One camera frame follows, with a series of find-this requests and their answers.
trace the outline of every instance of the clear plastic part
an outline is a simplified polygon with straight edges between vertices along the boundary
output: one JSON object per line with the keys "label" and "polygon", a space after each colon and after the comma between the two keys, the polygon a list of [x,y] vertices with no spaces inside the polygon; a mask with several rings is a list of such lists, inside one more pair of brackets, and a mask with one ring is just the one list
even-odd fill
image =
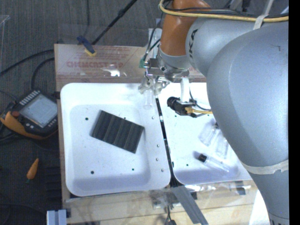
{"label": "clear plastic part", "polygon": [[226,173],[230,172],[230,167],[228,165],[224,164],[222,161],[212,156],[208,156],[206,154],[200,154],[198,159],[209,168],[217,169],[221,172],[226,172]]}
{"label": "clear plastic part", "polygon": [[154,106],[154,96],[153,96],[153,90],[152,89],[148,89],[145,90],[143,93],[144,96],[144,109],[151,109]]}
{"label": "clear plastic part", "polygon": [[221,132],[221,130],[219,129],[217,123],[215,124],[211,124],[211,123],[207,123],[202,131],[201,137],[200,137],[200,141],[207,147],[211,146],[218,134]]}
{"label": "clear plastic part", "polygon": [[223,136],[223,133],[220,131],[216,138],[216,154],[221,159],[227,159],[229,143],[226,138]]}
{"label": "clear plastic part", "polygon": [[8,15],[0,15],[0,72],[2,71],[2,51],[4,41],[4,27],[5,22],[10,19]]}

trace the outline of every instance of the black foam block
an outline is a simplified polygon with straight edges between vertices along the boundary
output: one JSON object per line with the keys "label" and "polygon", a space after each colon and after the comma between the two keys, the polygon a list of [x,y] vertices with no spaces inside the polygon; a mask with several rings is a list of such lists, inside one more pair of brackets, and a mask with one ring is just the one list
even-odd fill
{"label": "black foam block", "polygon": [[101,111],[92,137],[135,153],[143,130],[143,126]]}

